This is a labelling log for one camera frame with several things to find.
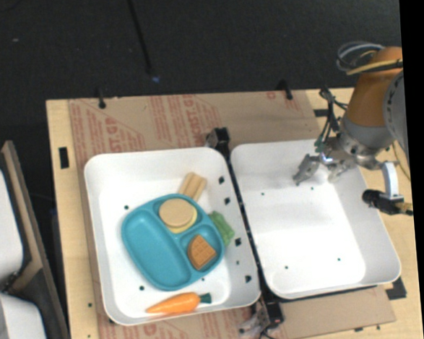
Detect round beige and yellow biscuit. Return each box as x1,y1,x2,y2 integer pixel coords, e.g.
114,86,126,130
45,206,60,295
157,196,200,236

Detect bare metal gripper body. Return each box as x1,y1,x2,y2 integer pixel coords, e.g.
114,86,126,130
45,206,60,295
317,130,384,175

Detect orange carrot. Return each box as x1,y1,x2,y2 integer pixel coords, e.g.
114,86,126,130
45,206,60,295
144,290,213,317

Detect thin black and white rod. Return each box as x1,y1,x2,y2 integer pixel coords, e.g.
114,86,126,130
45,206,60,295
222,142,272,309

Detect black cylinder on white bracket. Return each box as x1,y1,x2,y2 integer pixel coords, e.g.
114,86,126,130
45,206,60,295
359,160,407,217

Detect green toy lettuce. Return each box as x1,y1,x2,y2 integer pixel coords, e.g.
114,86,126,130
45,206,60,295
208,210,237,249

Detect brown cardboard board red print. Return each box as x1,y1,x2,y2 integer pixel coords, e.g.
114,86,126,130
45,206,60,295
67,77,398,339

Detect beige bread sticks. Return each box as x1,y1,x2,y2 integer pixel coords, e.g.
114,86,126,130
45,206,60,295
176,171,210,204

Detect blue divided plate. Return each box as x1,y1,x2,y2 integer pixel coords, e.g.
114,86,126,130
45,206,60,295
118,190,229,295

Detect white plastic tray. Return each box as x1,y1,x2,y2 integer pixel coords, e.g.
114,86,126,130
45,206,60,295
82,143,264,328
228,132,404,304

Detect brown waffle piece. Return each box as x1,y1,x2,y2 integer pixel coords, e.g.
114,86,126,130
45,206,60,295
186,233,219,272

